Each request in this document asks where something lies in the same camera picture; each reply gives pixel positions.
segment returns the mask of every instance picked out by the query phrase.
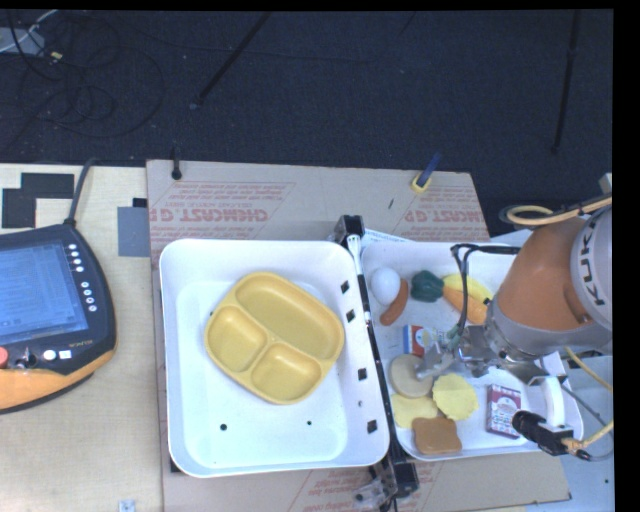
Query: emergency stop button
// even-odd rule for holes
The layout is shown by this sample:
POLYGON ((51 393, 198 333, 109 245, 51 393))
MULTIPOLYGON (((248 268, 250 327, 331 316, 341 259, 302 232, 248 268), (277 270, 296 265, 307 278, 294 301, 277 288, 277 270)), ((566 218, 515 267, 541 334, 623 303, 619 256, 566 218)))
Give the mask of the emergency stop button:
POLYGON ((0 347, 0 370, 7 367, 9 363, 9 352, 6 348, 0 347))

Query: brown sausage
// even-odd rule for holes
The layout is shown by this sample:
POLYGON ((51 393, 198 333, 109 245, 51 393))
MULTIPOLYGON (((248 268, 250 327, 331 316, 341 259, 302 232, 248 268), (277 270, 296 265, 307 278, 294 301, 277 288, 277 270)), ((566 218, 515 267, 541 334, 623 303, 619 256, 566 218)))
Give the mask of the brown sausage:
POLYGON ((409 283, 406 279, 400 280, 400 291, 389 308, 380 315, 380 323, 382 325, 391 325, 404 311, 409 299, 409 283))

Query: cardboard sheet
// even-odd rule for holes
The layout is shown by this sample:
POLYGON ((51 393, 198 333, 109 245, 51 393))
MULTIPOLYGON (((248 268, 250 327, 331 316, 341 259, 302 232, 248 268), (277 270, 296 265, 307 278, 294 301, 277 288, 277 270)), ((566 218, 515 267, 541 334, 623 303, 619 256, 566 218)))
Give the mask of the cardboard sheet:
MULTIPOLYGON (((354 492, 367 468, 288 471, 198 479, 172 471, 167 444, 164 339, 157 263, 179 238, 324 240, 342 215, 367 228, 416 241, 487 242, 470 175, 435 172, 421 195, 418 171, 296 167, 217 162, 147 164, 154 318, 166 512, 358 510, 354 492)), ((570 498, 562 465, 544 453, 416 463, 420 489, 401 512, 461 511, 570 498)))

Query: beige round toy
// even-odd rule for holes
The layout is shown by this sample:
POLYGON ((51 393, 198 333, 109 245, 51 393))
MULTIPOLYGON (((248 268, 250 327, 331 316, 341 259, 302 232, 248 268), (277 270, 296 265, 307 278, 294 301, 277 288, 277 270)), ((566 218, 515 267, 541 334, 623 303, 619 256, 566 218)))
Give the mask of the beige round toy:
POLYGON ((478 396, 464 377, 455 373, 441 375, 433 384, 433 400, 438 409, 455 421, 466 420, 478 409, 478 396))
POLYGON ((416 377, 416 367, 421 362, 422 358, 413 354, 402 354, 391 361, 389 379, 396 392, 407 398, 418 398, 431 391, 432 377, 424 380, 416 377))
POLYGON ((402 428, 411 428, 415 418, 435 418, 438 415, 438 406, 428 396, 407 398, 394 393, 391 395, 391 408, 393 419, 402 428))

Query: white tray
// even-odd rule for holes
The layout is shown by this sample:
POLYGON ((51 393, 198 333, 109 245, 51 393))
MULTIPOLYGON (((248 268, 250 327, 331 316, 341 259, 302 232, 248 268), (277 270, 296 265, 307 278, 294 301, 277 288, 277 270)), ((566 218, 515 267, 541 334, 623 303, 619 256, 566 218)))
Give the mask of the white tray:
POLYGON ((183 472, 213 477, 368 466, 384 457, 386 414, 353 258, 342 246, 182 239, 162 252, 160 279, 169 450, 183 472), (313 394, 296 404, 257 397, 225 375, 204 346, 204 327, 216 304, 256 271, 278 273, 302 287, 345 328, 340 357, 313 394))
MULTIPOLYGON (((373 272, 377 268, 385 266, 395 269, 409 283, 411 283, 411 277, 420 270, 429 270, 440 277, 458 272, 458 267, 450 251, 452 245, 453 243, 448 242, 373 242, 364 249, 362 255, 367 287, 370 289, 369 278, 373 272)), ((513 256, 475 252, 469 258, 469 275, 495 292, 504 280, 513 259, 513 256)), ((369 299, 378 350, 386 375, 389 374, 391 361, 403 353, 402 328, 404 325, 430 326, 448 331, 458 321, 460 315, 443 298, 434 303, 425 303, 409 297, 400 318, 391 326, 385 327, 379 323, 378 319, 386 308, 376 301, 371 292, 369 299)), ((565 373, 558 353, 544 358, 544 363, 551 375, 565 373)), ((492 368, 488 375, 480 378, 473 377, 463 365, 452 366, 449 371, 459 373, 467 379, 476 391, 480 406, 470 418, 456 422, 458 436, 462 442, 462 451, 455 454, 425 456, 416 449, 413 431, 397 427, 398 440, 407 453, 420 460, 443 460, 539 450, 535 443, 527 441, 524 437, 511 439, 485 430, 486 387, 488 384, 499 384, 520 390, 522 392, 521 408, 547 417, 547 404, 539 386, 526 386, 511 373, 496 368, 492 368)), ((389 379, 387 379, 387 387, 390 394, 395 393, 389 379)), ((581 439, 583 424, 578 406, 567 393, 562 393, 562 400, 564 401, 565 422, 574 429, 574 437, 581 439)))

